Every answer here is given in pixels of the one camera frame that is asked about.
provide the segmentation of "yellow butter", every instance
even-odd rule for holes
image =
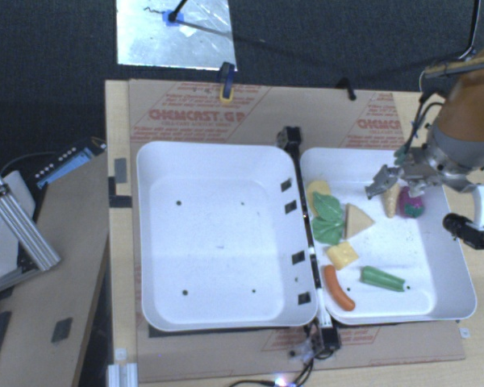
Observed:
[[[337,271],[351,264],[354,260],[358,260],[358,254],[348,241],[330,247],[326,254]]]
[[[330,186],[326,181],[312,181],[310,184],[307,186],[307,200],[308,200],[308,206],[310,207],[310,210],[312,211],[312,214],[314,216],[317,216],[317,210],[314,208],[314,192],[317,192],[318,194],[321,195],[331,195],[332,191],[330,190]]]

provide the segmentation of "cheese wedge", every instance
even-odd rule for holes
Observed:
[[[330,190],[330,186],[328,186],[328,183],[326,181],[312,181],[310,184],[308,184],[307,186],[308,206],[310,207],[312,214],[314,214],[314,216],[317,216],[318,213],[314,208],[314,192],[317,192],[321,195],[332,195],[332,191]]]
[[[398,197],[400,196],[400,185],[396,182],[386,192],[382,194],[384,202],[384,210],[386,210],[387,218],[393,218],[396,214],[396,207],[398,206]]]
[[[352,205],[351,203],[346,205],[346,239],[358,234],[371,227],[374,221],[360,208]]]
[[[333,245],[326,251],[326,255],[328,255],[337,271],[351,264],[354,260],[358,260],[358,254],[348,241]]]

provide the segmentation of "toy food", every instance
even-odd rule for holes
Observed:
[[[374,221],[362,209],[351,203],[346,205],[346,227],[344,233],[346,239],[371,227],[373,224]]]
[[[408,186],[404,186],[400,191],[398,199],[400,214],[404,218],[418,218],[425,211],[425,207],[421,197],[411,198],[409,190]]]
[[[403,292],[403,284],[405,280],[395,277],[389,273],[384,273],[382,270],[375,267],[364,267],[361,274],[362,282],[377,287],[392,289],[393,291]]]
[[[332,195],[314,192],[314,208],[319,215],[311,223],[314,238],[320,243],[337,245],[344,230],[343,211],[339,200]]]
[[[326,251],[326,254],[337,271],[351,264],[354,260],[358,260],[358,254],[348,241],[333,245]]]
[[[326,181],[312,181],[307,186],[307,200],[308,206],[310,207],[312,214],[317,216],[317,210],[314,207],[314,192],[322,195],[331,195],[332,191],[330,190],[330,186]]]
[[[328,287],[328,292],[332,295],[335,302],[345,311],[355,309],[355,302],[342,290],[337,280],[336,269],[333,265],[327,265],[323,270],[324,282]]]
[[[382,199],[384,202],[384,209],[386,210],[387,218],[393,218],[394,214],[396,214],[396,206],[398,204],[399,195],[400,185],[398,185],[398,182],[383,193]]]

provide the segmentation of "metal frame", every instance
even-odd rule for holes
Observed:
[[[49,270],[61,258],[43,238],[40,231],[25,213],[9,187],[0,176],[0,217],[18,238],[37,270],[23,272],[21,268],[0,278],[0,291],[32,277],[37,272]]]

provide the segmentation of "blue clamp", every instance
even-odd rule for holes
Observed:
[[[224,62],[217,72],[218,83],[221,83],[219,99],[221,102],[230,102],[233,99],[233,81],[235,79],[235,65]]]
[[[162,13],[163,15],[163,21],[165,22],[165,24],[167,26],[179,26],[179,23],[180,22],[184,22],[185,21],[185,16],[182,12],[178,11],[177,13],[177,17],[176,17],[176,21],[174,22],[171,22],[169,20],[169,15],[170,13],[173,13],[173,10],[166,10]]]

